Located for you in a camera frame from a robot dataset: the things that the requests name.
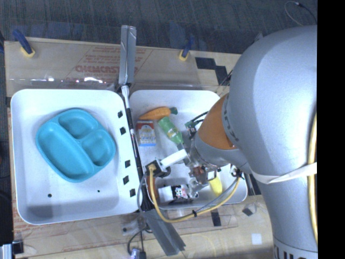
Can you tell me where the black cylinder on white bracket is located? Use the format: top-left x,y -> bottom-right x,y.
144,148 -> 189,178

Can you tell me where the thin black and white rod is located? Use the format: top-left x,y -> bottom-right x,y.
121,84 -> 143,183

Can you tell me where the red and white carton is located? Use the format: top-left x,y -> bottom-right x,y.
135,120 -> 157,147

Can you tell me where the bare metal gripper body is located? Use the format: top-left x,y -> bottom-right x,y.
188,155 -> 218,185

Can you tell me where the green bottle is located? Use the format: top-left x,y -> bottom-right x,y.
157,115 -> 187,148

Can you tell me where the brown cardboard board red print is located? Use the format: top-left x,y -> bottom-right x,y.
4,36 -> 273,256

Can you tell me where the yellow banana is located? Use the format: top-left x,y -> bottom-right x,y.
209,176 -> 224,197

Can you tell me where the white plastic tray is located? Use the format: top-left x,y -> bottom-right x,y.
10,88 -> 141,226
128,89 -> 249,210

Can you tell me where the white packet with black print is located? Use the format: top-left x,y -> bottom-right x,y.
157,184 -> 201,204

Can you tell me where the blue divided plate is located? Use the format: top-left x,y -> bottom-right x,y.
35,108 -> 117,183

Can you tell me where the orange carrot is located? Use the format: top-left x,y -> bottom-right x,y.
139,106 -> 178,121

